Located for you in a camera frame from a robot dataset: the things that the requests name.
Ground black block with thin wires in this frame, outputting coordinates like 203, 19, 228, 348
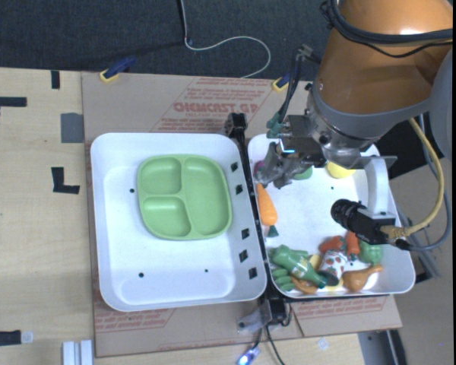
225, 112, 249, 139
264, 297, 290, 325

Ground brown chicken drumstick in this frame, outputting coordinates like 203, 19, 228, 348
341, 264, 385, 293

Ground large orange carrot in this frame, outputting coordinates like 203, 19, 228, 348
255, 182, 280, 239

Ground green bottle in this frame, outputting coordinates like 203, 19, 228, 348
270, 244, 328, 290

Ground white plastic tray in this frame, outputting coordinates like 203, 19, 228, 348
90, 132, 268, 313
246, 133, 416, 300

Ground red orange pepper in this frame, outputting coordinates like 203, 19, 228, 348
318, 235, 346, 255

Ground orange toy slice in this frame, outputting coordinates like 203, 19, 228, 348
290, 275, 320, 296

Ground brown cardboard board red print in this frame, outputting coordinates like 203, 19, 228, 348
81, 71, 403, 358

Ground yellow lemon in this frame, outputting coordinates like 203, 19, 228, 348
326, 160, 356, 179

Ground white can with red print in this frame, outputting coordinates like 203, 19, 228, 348
318, 249, 347, 281

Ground small orange carrot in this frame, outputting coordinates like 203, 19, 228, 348
344, 230, 362, 261

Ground green pea pods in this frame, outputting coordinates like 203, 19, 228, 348
271, 265, 296, 292

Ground black cylinder on white bracket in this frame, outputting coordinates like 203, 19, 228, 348
330, 154, 398, 246

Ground green divided plate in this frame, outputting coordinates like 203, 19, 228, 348
136, 154, 233, 242

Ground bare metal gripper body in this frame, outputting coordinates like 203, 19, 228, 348
280, 114, 370, 168

